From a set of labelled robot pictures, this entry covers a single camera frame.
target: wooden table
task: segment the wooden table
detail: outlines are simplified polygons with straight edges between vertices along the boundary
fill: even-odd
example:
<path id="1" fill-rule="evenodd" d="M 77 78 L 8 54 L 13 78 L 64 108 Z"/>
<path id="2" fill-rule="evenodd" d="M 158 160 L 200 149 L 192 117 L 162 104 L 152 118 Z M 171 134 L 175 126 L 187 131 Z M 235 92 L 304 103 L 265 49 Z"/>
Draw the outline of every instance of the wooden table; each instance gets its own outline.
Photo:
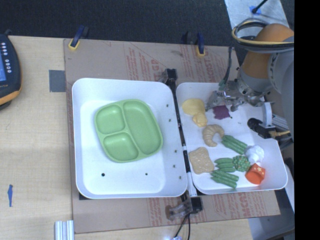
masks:
<path id="1" fill-rule="evenodd" d="M 10 36 L 23 69 L 20 95 L 0 111 L 0 239 L 52 240 L 73 219 L 65 92 L 50 92 L 49 70 L 65 70 L 62 38 Z M 8 189 L 12 185 L 12 206 Z M 170 240 L 179 226 L 76 234 L 76 240 Z M 188 224 L 180 231 L 187 239 Z M 191 224 L 191 240 L 251 240 L 247 219 Z"/>

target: device screen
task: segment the device screen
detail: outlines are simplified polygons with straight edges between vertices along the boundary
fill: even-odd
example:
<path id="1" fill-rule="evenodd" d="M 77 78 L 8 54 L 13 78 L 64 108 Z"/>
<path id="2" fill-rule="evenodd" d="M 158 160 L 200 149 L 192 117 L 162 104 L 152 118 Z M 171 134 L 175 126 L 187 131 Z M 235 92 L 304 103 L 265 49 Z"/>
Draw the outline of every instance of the device screen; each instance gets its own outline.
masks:
<path id="1" fill-rule="evenodd" d="M 4 68 L 4 64 L 0 55 L 0 82 L 1 81 L 6 81 L 6 72 L 5 72 L 5 68 Z"/>

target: black floor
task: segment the black floor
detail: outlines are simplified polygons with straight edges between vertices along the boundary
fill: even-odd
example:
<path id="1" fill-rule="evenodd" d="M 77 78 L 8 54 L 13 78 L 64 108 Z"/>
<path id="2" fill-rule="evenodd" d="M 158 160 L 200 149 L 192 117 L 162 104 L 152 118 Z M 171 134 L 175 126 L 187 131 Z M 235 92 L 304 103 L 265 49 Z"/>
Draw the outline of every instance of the black floor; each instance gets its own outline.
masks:
<path id="1" fill-rule="evenodd" d="M 295 28 L 295 0 L 280 0 Z M 229 46 L 231 25 L 224 0 L 0 0 L 0 33 L 178 44 L 186 31 L 201 32 L 206 45 Z"/>

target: white tray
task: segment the white tray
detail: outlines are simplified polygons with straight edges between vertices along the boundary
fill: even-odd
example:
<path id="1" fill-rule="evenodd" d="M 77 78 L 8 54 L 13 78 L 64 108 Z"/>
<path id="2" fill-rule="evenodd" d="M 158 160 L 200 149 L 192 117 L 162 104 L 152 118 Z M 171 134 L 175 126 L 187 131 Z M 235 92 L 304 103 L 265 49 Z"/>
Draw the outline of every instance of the white tray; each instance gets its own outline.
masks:
<path id="1" fill-rule="evenodd" d="M 213 140 L 218 143 L 216 147 L 209 147 L 202 138 L 204 127 L 198 127 L 192 121 L 192 115 L 185 114 L 182 109 L 182 103 L 191 98 L 202 99 L 206 104 L 212 91 L 218 90 L 217 83 L 182 83 L 176 89 L 176 96 L 179 106 L 179 113 L 182 123 L 183 134 L 185 137 L 187 152 L 190 153 L 199 147 L 206 147 L 212 161 L 218 158 L 232 158 L 239 155 L 235 151 L 226 148 L 221 143 L 221 138 L 215 134 Z M 235 112 L 229 112 L 232 118 L 215 119 L 213 110 L 210 109 L 205 113 L 208 119 L 208 125 L 220 125 L 225 134 L 231 135 L 236 139 L 246 143 L 249 146 L 259 145 L 264 150 L 264 159 L 261 166 L 265 168 L 265 178 L 260 185 L 250 183 L 244 176 L 243 172 L 236 171 L 235 175 L 239 176 L 237 188 L 233 189 L 222 184 L 214 182 L 210 173 L 196 174 L 192 170 L 191 175 L 194 186 L 202 193 L 207 195 L 223 194 L 232 192 L 250 192 L 262 190 L 277 190 L 286 186 L 288 175 L 278 142 L 274 139 L 263 139 L 256 132 L 247 126 L 250 118 L 263 120 L 261 107 L 252 107 L 244 104 L 238 107 Z"/>
<path id="2" fill-rule="evenodd" d="M 142 100 L 151 108 L 163 136 L 159 152 L 126 163 L 111 161 L 99 142 L 94 115 L 121 100 Z M 160 82 L 82 78 L 72 86 L 75 176 L 90 199 L 178 197 L 187 175 L 170 88 Z"/>

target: gray tape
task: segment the gray tape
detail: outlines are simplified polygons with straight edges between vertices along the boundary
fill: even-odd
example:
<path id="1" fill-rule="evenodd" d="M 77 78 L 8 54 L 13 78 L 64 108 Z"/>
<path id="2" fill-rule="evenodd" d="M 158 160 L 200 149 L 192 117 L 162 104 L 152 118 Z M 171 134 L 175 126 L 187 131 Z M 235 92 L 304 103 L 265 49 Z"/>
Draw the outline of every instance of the gray tape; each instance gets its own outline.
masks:
<path id="1" fill-rule="evenodd" d="M 51 93 L 63 93 L 66 91 L 64 70 L 49 70 L 49 89 Z"/>

